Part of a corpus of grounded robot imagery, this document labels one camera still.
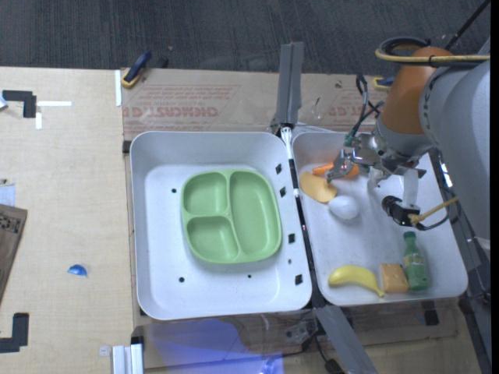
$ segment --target bottle label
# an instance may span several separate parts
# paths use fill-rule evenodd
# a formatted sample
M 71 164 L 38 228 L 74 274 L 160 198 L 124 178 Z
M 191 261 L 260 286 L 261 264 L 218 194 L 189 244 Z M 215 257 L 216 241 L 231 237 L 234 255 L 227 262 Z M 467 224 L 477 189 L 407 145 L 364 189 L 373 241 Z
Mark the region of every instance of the bottle label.
M 422 266 L 424 265 L 424 259 L 419 253 L 411 253 L 410 255 L 404 256 L 404 266 Z

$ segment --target green plate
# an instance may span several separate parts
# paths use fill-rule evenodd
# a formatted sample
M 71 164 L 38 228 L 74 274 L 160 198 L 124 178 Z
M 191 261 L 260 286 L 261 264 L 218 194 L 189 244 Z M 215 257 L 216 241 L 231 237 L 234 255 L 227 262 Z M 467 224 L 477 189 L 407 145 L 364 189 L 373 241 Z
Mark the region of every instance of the green plate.
M 274 255 L 281 245 L 278 205 L 268 180 L 256 171 L 205 171 L 182 187 L 187 243 L 212 263 L 247 263 Z

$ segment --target wooden table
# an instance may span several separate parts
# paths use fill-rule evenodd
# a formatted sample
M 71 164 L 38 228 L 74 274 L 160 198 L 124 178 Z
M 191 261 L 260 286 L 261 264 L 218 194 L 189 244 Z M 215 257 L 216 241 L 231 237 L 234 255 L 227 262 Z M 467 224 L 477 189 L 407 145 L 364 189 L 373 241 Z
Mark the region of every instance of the wooden table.
M 189 77 L 189 71 L 175 74 Z M 226 76 L 233 84 L 234 74 Z M 277 85 L 276 78 L 269 86 L 268 74 L 261 76 L 266 88 Z M 305 83 L 317 85 L 325 76 Z M 241 75 L 240 82 L 257 78 Z M 341 79 L 336 85 L 341 86 Z M 0 177 L 15 182 L 16 206 L 28 210 L 0 305 L 0 337 L 11 336 L 15 313 L 30 315 L 29 344 L 20 352 L 0 355 L 0 372 L 109 373 L 110 347 L 129 345 L 136 325 L 115 71 L 0 68 L 0 90 L 33 91 L 38 101 L 71 101 L 68 107 L 40 107 L 41 129 L 35 119 L 23 118 L 21 103 L 0 111 Z M 265 104 L 272 102 L 270 95 Z M 310 100 L 310 109 L 318 102 Z M 68 273 L 76 263 L 87 268 L 87 276 Z M 462 314 L 452 309 L 448 320 L 456 328 L 451 337 L 378 344 L 366 351 L 380 372 L 478 372 Z M 374 337 L 365 333 L 360 339 Z M 335 356 L 334 351 L 327 355 Z M 286 373 L 320 372 L 324 367 L 317 353 L 285 358 L 282 364 Z M 240 372 L 245 368 L 241 362 L 230 367 Z M 213 363 L 206 370 L 222 368 L 228 365 Z M 151 372 L 204 369 L 177 366 Z

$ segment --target yellow cable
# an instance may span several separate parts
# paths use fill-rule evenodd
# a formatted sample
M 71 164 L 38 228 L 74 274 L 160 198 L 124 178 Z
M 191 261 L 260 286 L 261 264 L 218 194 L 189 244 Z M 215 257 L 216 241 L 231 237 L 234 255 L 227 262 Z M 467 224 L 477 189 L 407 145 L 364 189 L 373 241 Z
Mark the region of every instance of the yellow cable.
M 490 59 L 490 55 L 438 55 L 433 57 L 401 57 L 400 55 L 384 54 L 378 48 L 375 52 L 376 56 L 385 61 L 407 62 L 407 63 L 427 63 L 432 62 L 469 62 L 469 61 L 486 61 Z
M 458 200 L 458 197 L 455 196 L 454 198 L 451 198 L 448 201 L 445 201 L 444 203 L 441 203 L 440 205 L 437 205 L 433 209 L 428 210 L 428 212 L 425 212 L 421 215 L 415 215 L 414 213 L 410 213 L 408 215 L 409 219 L 411 220 L 412 224 L 418 224 L 420 221 L 423 221 L 427 217 L 429 217 L 431 214 L 437 212 L 438 210 L 445 208 L 447 205 L 451 205 L 452 203 L 456 202 Z

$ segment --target yellow sponge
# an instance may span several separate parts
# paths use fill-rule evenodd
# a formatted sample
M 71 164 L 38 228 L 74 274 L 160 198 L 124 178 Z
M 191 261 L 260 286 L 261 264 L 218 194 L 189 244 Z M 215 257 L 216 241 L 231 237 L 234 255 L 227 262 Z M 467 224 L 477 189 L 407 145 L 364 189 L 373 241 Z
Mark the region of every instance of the yellow sponge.
M 409 283 L 398 263 L 382 263 L 380 268 L 385 292 L 407 292 Z

